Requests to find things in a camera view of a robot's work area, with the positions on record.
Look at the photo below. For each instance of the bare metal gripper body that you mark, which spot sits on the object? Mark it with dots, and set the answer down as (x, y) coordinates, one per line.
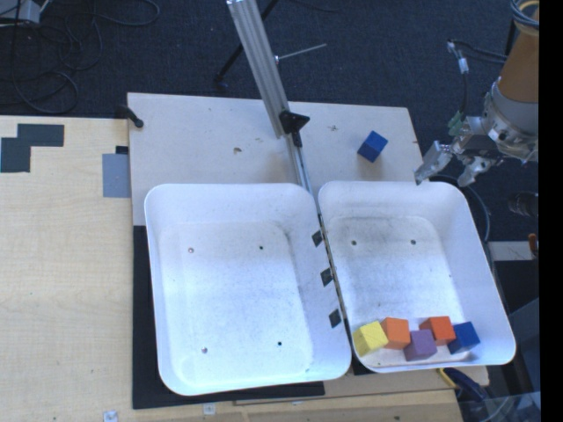
(479, 141)

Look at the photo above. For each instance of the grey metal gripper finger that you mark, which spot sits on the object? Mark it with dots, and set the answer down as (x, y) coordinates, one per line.
(433, 161)
(476, 169)

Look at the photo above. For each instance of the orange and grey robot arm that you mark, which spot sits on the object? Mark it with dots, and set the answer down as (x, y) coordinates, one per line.
(521, 68)

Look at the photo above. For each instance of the blue cube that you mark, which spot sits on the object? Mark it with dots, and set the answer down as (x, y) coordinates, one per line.
(371, 147)
(465, 336)

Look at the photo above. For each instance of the white plastic tray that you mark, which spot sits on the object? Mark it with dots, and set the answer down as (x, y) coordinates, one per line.
(233, 288)
(396, 271)

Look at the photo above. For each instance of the orange cube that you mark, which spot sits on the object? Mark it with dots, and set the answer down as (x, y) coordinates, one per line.
(441, 329)
(396, 333)

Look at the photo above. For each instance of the purple cube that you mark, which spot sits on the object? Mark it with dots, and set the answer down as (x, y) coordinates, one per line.
(421, 346)

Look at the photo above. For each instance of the yellow cube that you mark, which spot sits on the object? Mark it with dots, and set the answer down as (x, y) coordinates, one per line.
(370, 339)

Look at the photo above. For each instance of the pale flat board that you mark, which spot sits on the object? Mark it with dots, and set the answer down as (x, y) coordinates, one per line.
(198, 143)

